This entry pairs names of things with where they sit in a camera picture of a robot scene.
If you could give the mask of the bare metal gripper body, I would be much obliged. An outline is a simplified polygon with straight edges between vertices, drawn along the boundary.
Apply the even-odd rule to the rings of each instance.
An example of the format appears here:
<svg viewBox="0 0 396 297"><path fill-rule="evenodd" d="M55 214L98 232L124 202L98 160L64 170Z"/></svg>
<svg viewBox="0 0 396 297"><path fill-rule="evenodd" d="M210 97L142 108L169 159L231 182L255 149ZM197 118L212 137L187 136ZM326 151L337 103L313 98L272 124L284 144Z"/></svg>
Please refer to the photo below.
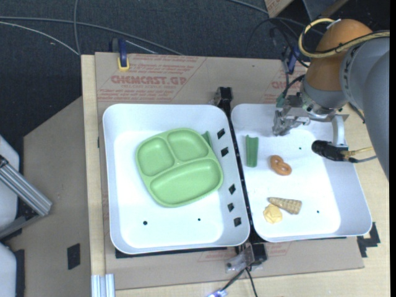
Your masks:
<svg viewBox="0 0 396 297"><path fill-rule="evenodd" d="M305 93L296 95L282 93L276 100L276 108L281 112L282 117L296 116L298 126L308 125L311 120L330 121L335 115L334 109L324 108Z"/></svg>

